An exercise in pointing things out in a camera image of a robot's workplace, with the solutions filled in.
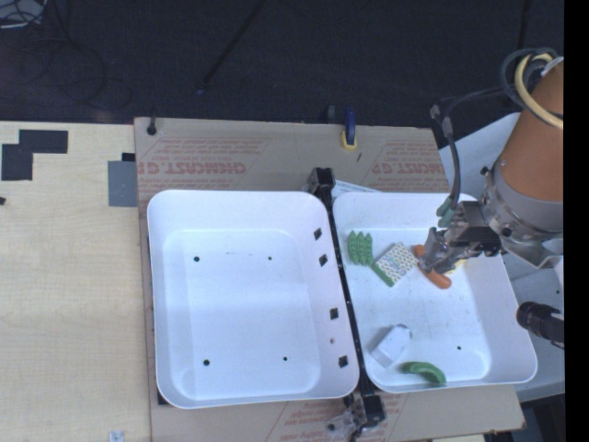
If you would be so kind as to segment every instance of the orange cylindrical robot part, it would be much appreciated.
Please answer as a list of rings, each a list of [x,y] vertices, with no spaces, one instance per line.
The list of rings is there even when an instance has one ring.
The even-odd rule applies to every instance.
[[[563,113],[564,62],[538,82],[532,98],[545,110]],[[516,192],[543,201],[562,202],[563,130],[523,110],[499,159],[505,182]]]

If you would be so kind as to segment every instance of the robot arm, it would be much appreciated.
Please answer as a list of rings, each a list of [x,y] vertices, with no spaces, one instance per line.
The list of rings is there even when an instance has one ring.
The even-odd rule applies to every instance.
[[[544,69],[531,95],[525,88],[526,64]],[[458,261],[502,250],[537,268],[559,261],[561,252],[546,245],[563,236],[563,64],[561,58],[532,53],[518,65],[515,87],[525,110],[484,172],[481,198],[457,203],[447,228],[430,229],[419,257],[426,273],[445,273]]]

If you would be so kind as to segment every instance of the black floor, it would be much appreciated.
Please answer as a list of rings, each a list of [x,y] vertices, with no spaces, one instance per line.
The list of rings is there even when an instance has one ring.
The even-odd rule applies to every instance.
[[[215,70],[259,2],[21,3],[0,20],[0,119],[321,122],[333,105],[336,122],[351,107],[358,124],[433,127],[434,102],[499,86],[512,51],[564,50],[564,0],[266,0]],[[465,103],[456,137],[513,110]]]

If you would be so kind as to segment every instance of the black tape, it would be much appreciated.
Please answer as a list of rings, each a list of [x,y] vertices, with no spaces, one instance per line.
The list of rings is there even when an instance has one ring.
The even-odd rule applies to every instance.
[[[134,162],[135,161],[135,153],[134,152],[123,152],[121,154],[121,161]]]
[[[67,131],[21,129],[18,144],[2,145],[2,180],[33,180],[33,154],[67,154]]]

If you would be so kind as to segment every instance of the cable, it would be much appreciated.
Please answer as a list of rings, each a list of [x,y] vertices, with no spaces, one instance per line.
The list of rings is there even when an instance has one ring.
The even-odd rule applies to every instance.
[[[10,65],[11,71],[15,71],[14,79],[8,80],[6,77],[8,74],[5,74],[1,82],[20,86],[33,84],[32,87],[54,88],[65,94],[74,104],[84,104],[94,109],[117,110],[128,105],[133,99],[133,91],[121,79],[108,74],[108,65],[94,49],[72,39],[67,28],[70,12],[67,11],[66,17],[63,17],[63,9],[57,5],[57,0],[51,0],[51,6],[49,6],[49,1],[43,1],[43,11],[45,14],[49,9],[53,11],[45,17],[43,20],[45,24],[42,26],[30,25],[33,21],[40,22],[40,15],[29,17],[27,12],[21,11],[18,2],[15,2],[15,14],[19,14],[21,19],[27,21],[11,25],[15,28],[22,28],[17,33],[0,31],[2,43],[17,57],[17,64]],[[52,21],[57,24],[61,34],[51,37],[43,37],[41,34],[40,37],[37,37],[39,32],[50,30],[49,26]],[[10,36],[5,36],[8,34],[16,34],[16,39],[13,40]],[[64,50],[70,48],[74,50],[73,54],[61,55]],[[21,72],[31,67],[31,58],[35,61],[33,66],[35,73],[31,76],[30,70],[27,70],[26,74],[16,74],[18,64],[20,64]],[[87,76],[79,76],[81,71],[76,68],[80,66],[86,70],[89,69],[91,73]],[[74,72],[68,75],[65,71],[69,72],[70,68]],[[63,103],[39,103],[31,100],[35,98],[38,97],[28,95],[19,99],[0,94],[0,99],[12,102],[27,102],[53,108],[71,106]]]
[[[360,436],[365,427],[366,424],[360,425],[355,431],[353,431],[350,434],[350,437],[348,437],[348,442],[356,442],[356,440],[358,439],[358,437]]]
[[[447,137],[448,139],[448,146],[450,147],[450,153],[452,154],[452,162],[454,165],[454,180],[452,182],[452,190],[450,191],[450,198],[452,199],[452,203],[450,204],[450,208],[452,210],[456,210],[458,206],[458,199],[460,198],[460,158],[458,157],[458,151],[456,149],[456,141],[454,140],[454,136],[449,134]]]
[[[522,58],[514,72],[515,90],[507,82],[507,69],[518,58]],[[557,53],[551,48],[522,49],[509,54],[502,62],[500,68],[500,81],[506,95],[523,110],[529,110],[541,121],[557,128],[563,129],[562,115],[542,108],[531,97],[527,84],[533,72],[546,67],[558,58]]]
[[[450,97],[450,98],[446,98],[446,99],[439,99],[436,102],[436,104],[439,105],[439,104],[441,104],[442,101],[445,101],[447,99],[453,100],[444,110],[441,111],[441,113],[442,113],[441,119],[443,120],[444,118],[448,118],[450,116],[450,113],[454,110],[454,108],[456,108],[459,104],[464,103],[465,101],[470,101],[472,99],[482,99],[482,98],[486,98],[486,97],[495,97],[498,95],[504,95],[502,87],[486,88],[484,90],[470,92],[470,93],[467,93],[467,95],[462,95],[459,97]]]
[[[542,60],[546,61],[547,63],[549,63],[550,61],[552,61],[552,57],[547,58],[547,56],[548,56],[547,54],[539,54],[534,59],[536,60],[539,58],[539,59],[542,59]],[[564,128],[564,120],[557,118],[550,111],[542,108],[532,98],[532,96],[527,91],[527,88],[525,87],[524,80],[523,80],[523,73],[524,73],[524,68],[527,65],[527,62],[529,61],[530,57],[531,57],[531,55],[527,55],[524,59],[522,59],[522,61],[517,65],[517,68],[515,69],[515,76],[514,76],[515,89],[517,90],[518,95],[522,98],[526,107],[530,111],[532,111],[534,114],[536,114],[536,116],[539,117],[542,121],[554,126],[555,128],[562,130]]]
[[[333,21],[321,21],[319,18],[309,16],[305,11],[301,10],[297,6],[292,5],[291,3],[287,2],[286,0],[276,0],[276,1],[283,4],[287,8],[290,8],[291,10],[293,10],[295,13],[301,15],[302,17],[310,19],[311,21],[313,21],[314,23],[317,23],[318,25],[331,26],[331,25],[339,25],[340,23],[342,23],[346,19],[354,17],[355,15],[357,15],[358,13],[363,11],[367,6],[369,6],[374,0],[366,0],[362,5],[360,5],[358,8],[353,10],[350,14],[339,17]]]

